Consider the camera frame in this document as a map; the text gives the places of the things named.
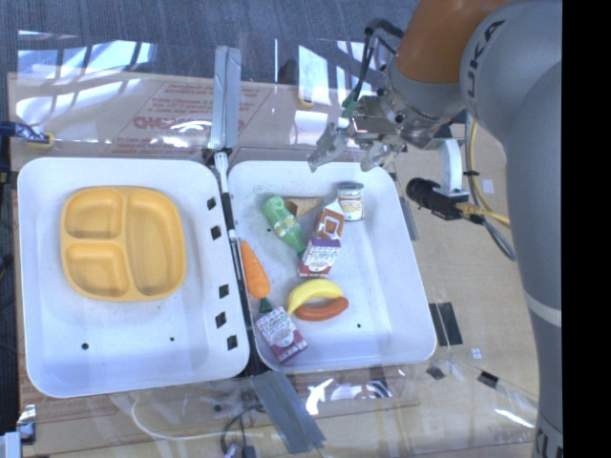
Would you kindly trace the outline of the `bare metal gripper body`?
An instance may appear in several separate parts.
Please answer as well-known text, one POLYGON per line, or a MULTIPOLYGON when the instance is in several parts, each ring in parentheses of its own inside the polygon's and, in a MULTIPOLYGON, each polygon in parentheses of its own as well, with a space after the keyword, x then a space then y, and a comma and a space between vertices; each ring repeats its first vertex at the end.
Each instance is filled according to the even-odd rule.
POLYGON ((442 126, 458 114, 458 94, 363 96, 351 120, 351 139, 365 148, 406 143, 427 149, 440 137, 442 126))

